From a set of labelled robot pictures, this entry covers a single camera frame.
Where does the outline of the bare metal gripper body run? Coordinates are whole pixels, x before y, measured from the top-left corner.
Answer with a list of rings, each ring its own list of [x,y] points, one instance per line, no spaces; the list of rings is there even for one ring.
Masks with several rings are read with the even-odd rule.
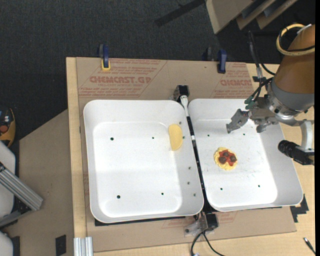
[[[304,120],[297,120],[301,111],[288,108],[277,98],[258,97],[247,102],[249,118],[258,126],[269,126],[283,123],[289,126],[300,126]]]

